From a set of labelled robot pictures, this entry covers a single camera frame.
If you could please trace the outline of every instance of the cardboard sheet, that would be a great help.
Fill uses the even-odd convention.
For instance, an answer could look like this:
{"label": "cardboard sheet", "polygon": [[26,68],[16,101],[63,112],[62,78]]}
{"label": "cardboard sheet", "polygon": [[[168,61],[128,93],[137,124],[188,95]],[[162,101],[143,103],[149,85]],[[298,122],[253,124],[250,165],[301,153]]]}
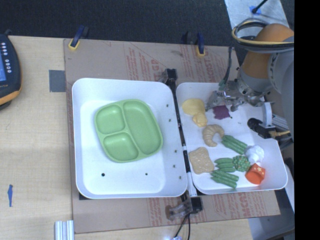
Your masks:
{"label": "cardboard sheet", "polygon": [[[81,78],[158,81],[167,68],[177,70],[177,84],[217,83],[228,66],[228,47],[206,46],[205,56],[198,57],[195,46],[187,44],[81,39],[79,47],[71,51],[69,42],[70,39],[64,40],[64,56],[75,233],[180,224],[180,219],[171,221],[166,216],[168,207],[181,203],[180,197],[87,199],[79,194],[75,179],[72,86]],[[233,79],[239,66],[234,51],[231,58],[230,79]],[[280,214],[274,191],[201,195],[201,200],[203,210],[190,218],[191,223]]]}

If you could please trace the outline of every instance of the purple food piece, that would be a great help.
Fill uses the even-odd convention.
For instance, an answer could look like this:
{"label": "purple food piece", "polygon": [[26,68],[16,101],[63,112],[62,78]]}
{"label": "purple food piece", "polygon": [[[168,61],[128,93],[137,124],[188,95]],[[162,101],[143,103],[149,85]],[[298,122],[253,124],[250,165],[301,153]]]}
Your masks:
{"label": "purple food piece", "polygon": [[229,110],[226,105],[215,106],[213,108],[213,113],[215,119],[224,119],[230,117]]}

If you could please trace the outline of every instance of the blue clip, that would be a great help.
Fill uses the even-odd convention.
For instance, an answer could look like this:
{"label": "blue clip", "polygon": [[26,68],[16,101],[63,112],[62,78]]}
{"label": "blue clip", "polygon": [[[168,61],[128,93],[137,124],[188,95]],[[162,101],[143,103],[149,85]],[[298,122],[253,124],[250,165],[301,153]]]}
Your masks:
{"label": "blue clip", "polygon": [[198,56],[200,56],[200,57],[205,56],[205,40],[204,40],[204,37],[200,32],[198,32],[196,37],[197,37],[197,40],[196,40],[195,44],[197,46],[196,46],[195,51],[196,51]]}
{"label": "blue clip", "polygon": [[71,49],[72,51],[76,50],[80,44],[80,38],[83,34],[85,30],[85,26],[84,25],[80,25],[80,27],[78,28],[77,32],[74,35],[74,38],[70,41],[68,47],[69,49]]}

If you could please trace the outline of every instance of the metal bracket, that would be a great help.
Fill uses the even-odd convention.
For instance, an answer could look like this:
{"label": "metal bracket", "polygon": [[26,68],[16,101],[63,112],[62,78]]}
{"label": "metal bracket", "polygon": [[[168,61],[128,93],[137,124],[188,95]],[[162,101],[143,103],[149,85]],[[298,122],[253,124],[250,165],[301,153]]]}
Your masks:
{"label": "metal bracket", "polygon": [[272,125],[272,109],[271,109],[271,103],[270,102],[264,102],[261,106],[262,108],[262,116],[263,116],[263,122],[261,126],[263,128],[274,128],[274,125]]}
{"label": "metal bracket", "polygon": [[74,221],[56,221],[54,224],[54,240],[74,240]]}

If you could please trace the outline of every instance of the toy food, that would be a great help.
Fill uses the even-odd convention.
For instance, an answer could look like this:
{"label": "toy food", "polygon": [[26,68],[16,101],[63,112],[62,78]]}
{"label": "toy food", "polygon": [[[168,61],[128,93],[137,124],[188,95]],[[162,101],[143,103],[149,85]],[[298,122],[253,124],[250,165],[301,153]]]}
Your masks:
{"label": "toy food", "polygon": [[229,110],[226,105],[220,105],[220,106],[215,106],[213,107],[213,113],[214,113],[214,118],[215,119],[224,119],[224,118],[229,118]]}
{"label": "toy food", "polygon": [[243,155],[247,148],[247,144],[230,135],[224,135],[221,142],[225,147]]}
{"label": "toy food", "polygon": [[265,178],[266,169],[254,163],[245,174],[246,179],[256,185],[259,185]]}
{"label": "toy food", "polygon": [[216,183],[221,183],[234,189],[237,187],[237,181],[239,180],[239,176],[237,175],[221,171],[220,169],[214,170],[211,175],[211,179]]}
{"label": "toy food", "polygon": [[192,120],[198,127],[205,127],[208,119],[205,115],[205,103],[199,98],[190,98],[182,103],[183,112],[193,116]]}
{"label": "toy food", "polygon": [[233,159],[229,157],[218,158],[214,162],[216,163],[215,167],[219,168],[220,171],[226,173],[234,173],[236,168],[233,163]]}
{"label": "toy food", "polygon": [[191,151],[189,153],[189,160],[196,174],[211,173],[215,169],[215,165],[211,161],[209,152],[205,147],[199,147]]}
{"label": "toy food", "polygon": [[265,157],[265,151],[259,145],[249,146],[244,154],[248,158],[250,164],[262,162]]}
{"label": "toy food", "polygon": [[225,130],[218,124],[209,124],[202,131],[204,143],[209,147],[216,147],[218,144],[213,141],[214,135],[218,133],[222,138],[225,135]]}
{"label": "toy food", "polygon": [[249,170],[251,164],[245,155],[236,155],[232,161],[234,168],[239,172],[246,172]]}

